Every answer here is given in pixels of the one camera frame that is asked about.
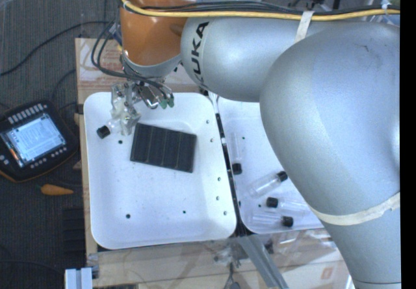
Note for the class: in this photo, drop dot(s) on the clear bottle with black cap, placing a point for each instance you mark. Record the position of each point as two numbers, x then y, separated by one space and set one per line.
103 132
237 168
268 183
287 221
272 202

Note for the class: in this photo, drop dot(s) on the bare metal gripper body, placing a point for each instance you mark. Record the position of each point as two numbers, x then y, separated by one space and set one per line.
150 96

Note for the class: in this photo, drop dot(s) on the orange carrot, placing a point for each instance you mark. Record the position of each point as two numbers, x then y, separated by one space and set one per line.
55 189

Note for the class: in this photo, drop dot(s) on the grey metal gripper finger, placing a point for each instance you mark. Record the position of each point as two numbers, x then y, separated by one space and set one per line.
117 101
130 122

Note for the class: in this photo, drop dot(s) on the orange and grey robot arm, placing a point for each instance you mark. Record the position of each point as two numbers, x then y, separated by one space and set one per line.
325 102

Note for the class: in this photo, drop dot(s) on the white plastic tray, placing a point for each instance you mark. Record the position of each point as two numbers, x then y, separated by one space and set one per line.
252 151
156 203

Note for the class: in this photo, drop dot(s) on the black ribbed rectangular pad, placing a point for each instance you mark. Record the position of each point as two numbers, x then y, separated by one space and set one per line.
163 147

